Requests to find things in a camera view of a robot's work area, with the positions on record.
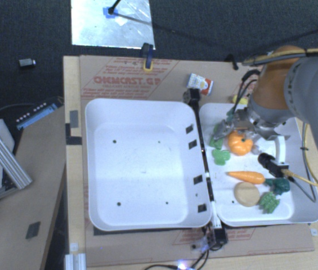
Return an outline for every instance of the black clamp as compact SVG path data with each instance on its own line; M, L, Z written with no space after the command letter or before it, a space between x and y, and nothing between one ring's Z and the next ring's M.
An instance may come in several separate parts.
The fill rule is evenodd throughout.
M144 58L144 70L152 71L153 69L153 52L154 45L144 43L140 50L140 57Z

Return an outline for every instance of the empty white tray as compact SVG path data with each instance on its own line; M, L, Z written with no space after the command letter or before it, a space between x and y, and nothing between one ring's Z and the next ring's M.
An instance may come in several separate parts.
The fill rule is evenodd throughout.
M201 227L211 216L193 110L96 99L86 107L89 216L104 231Z
M236 156L231 154L231 158L224 166L218 166L214 163L212 150L209 146L210 138L213 134L214 126L222 119L226 119L226 113L232 108L232 104L208 103L200 109L201 126L203 129L204 142L207 149L207 160L210 170L210 177L214 197L216 201L217 214L221 221L229 226L260 226L273 224L291 224L291 223L311 223L318 221L318 193L316 187L313 192L310 186L297 179L297 182L307 191L311 197L315 197L315 202L311 201L298 186L290 183L290 191L278 196L279 206L272 214L263 214L259 206L244 207L240 205L234 196L234 187L240 181L227 175L229 171L256 171L262 173L265 178L274 178L268 170L261 166L257 160L258 155L248 153L245 156ZM286 141L285 162L289 164L289 169L303 177L306 177L304 168L301 137L297 123L294 118L287 121L285 125L276 128L276 131L282 135L290 135ZM274 141L259 141L260 148L275 157ZM269 186L257 185L260 194L269 191Z

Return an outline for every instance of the metal plate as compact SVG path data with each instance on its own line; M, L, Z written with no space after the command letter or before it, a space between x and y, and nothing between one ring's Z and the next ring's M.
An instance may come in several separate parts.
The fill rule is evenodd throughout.
M154 45L149 0L121 0L114 15L105 9L116 0L71 0L72 44L140 49Z

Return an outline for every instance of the toy pumpkin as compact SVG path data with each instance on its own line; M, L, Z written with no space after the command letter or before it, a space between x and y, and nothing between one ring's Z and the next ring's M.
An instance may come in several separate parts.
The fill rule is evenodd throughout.
M239 134L237 131L232 131L228 138L227 144L230 151L238 156L243 156L251 151L253 141L246 139L244 134Z

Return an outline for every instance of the cardboard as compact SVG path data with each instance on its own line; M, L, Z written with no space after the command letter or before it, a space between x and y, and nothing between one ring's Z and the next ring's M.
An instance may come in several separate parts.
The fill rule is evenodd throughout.
M81 56L81 113L94 98L181 101L191 73L214 81L210 96L200 104L227 102L238 89L240 78L249 70L234 71L231 63L154 60L151 72L142 69L141 58ZM201 229L102 233L95 230L88 217L86 134L82 120L83 180L85 204L86 257L88 267L117 264L153 263L195 259L200 252L192 244L203 237ZM306 224L233 228L227 231L229 243L214 257L235 257L273 253L313 251L313 241Z

